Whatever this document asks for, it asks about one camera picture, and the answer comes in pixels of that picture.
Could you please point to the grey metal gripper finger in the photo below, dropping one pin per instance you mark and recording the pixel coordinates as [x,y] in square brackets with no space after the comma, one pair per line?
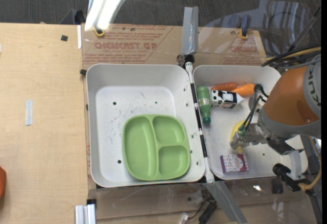
[238,135]
[234,143]

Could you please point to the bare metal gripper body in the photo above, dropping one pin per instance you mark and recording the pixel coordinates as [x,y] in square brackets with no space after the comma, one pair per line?
[255,136]

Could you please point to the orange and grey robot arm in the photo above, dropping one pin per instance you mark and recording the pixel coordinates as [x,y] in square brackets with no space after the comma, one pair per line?
[293,100]

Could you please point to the yellow banana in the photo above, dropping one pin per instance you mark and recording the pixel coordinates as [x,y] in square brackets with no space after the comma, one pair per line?
[236,127]

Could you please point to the purple and white packet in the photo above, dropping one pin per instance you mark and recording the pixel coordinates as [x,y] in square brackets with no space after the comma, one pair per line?
[234,163]

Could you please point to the white plastic tray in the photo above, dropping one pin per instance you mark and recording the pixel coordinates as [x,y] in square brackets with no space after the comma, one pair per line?
[115,120]
[258,164]

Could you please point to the black and white carton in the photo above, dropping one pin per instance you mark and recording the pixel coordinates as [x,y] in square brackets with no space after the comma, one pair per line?
[226,99]

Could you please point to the orange carrot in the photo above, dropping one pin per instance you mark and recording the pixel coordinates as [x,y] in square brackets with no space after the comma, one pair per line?
[244,89]

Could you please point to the green plastic bottle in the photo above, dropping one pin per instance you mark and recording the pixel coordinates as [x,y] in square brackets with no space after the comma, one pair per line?
[204,102]

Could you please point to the orange sausage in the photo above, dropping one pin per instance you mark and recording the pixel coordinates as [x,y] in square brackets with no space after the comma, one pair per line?
[224,86]

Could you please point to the thin black and white rod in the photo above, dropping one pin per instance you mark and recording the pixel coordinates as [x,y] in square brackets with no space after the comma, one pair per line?
[196,105]

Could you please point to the green divided plate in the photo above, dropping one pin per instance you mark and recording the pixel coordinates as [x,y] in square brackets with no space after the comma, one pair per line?
[155,148]

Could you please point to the brown cardboard board red print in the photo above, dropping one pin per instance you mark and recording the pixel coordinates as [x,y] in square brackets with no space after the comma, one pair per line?
[153,46]

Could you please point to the black cylinder on white bracket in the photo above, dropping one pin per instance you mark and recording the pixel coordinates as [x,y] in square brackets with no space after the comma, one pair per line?
[293,164]

